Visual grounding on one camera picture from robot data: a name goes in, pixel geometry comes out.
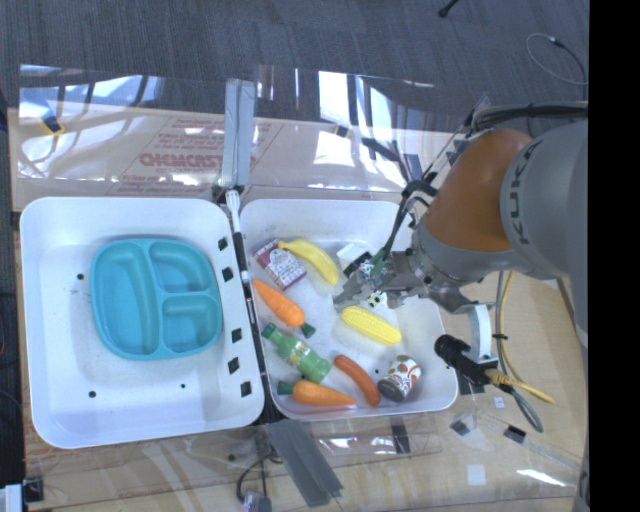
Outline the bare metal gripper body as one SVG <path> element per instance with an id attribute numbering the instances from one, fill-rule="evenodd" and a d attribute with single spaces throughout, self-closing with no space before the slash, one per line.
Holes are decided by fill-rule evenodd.
<path id="1" fill-rule="evenodd" d="M 414 290 L 410 298 L 429 299 L 449 313 L 461 313 L 477 304 L 461 292 L 466 282 L 441 272 L 427 256 L 415 251 L 391 252 L 374 278 L 377 292 Z"/>

